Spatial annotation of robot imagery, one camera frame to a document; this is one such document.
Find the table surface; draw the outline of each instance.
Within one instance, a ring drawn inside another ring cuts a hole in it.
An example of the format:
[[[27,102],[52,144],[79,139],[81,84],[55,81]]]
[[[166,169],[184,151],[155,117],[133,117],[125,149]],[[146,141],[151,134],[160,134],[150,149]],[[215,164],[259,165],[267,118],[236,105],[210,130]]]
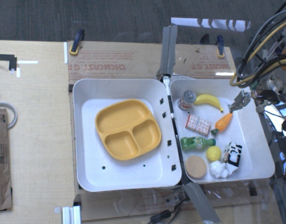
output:
[[[61,223],[56,207],[72,206],[75,177],[68,92],[68,65],[63,42],[0,41],[0,54],[15,55],[21,77],[0,61],[0,102],[18,113],[9,130],[13,188],[11,210],[0,212],[0,223]],[[266,189],[264,202],[216,207],[223,223],[281,223],[276,198]],[[95,220],[86,223],[147,223],[149,216]],[[181,212],[175,223],[202,223],[197,212]]]

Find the green bottle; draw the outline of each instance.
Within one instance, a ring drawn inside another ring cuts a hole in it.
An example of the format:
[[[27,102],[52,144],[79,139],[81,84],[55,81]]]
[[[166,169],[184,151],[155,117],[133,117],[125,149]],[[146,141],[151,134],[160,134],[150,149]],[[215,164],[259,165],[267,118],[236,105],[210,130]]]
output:
[[[206,146],[214,146],[216,144],[216,140],[215,139],[207,140],[202,137],[192,137],[192,138],[183,137],[180,140],[180,144],[183,150],[201,149]]]

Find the paper bag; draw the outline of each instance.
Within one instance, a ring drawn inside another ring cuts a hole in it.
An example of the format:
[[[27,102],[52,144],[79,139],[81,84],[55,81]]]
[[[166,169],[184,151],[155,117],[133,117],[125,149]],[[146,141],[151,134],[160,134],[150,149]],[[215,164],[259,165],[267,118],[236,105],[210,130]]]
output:
[[[12,206],[7,124],[7,110],[0,109],[0,210]]]

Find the yellow ball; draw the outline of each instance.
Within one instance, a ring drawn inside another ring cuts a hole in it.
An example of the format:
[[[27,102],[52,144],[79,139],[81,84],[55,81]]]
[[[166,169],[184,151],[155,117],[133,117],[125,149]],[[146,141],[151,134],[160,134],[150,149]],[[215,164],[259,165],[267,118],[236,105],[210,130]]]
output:
[[[206,151],[206,156],[210,161],[216,161],[221,158],[222,151],[218,146],[210,146]]]

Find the soda can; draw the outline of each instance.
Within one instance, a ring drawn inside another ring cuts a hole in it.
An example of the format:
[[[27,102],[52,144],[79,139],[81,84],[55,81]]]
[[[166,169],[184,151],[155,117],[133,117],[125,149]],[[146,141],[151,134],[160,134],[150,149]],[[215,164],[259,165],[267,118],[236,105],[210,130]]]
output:
[[[189,110],[195,102],[197,96],[192,91],[185,91],[178,101],[178,106],[182,110]]]

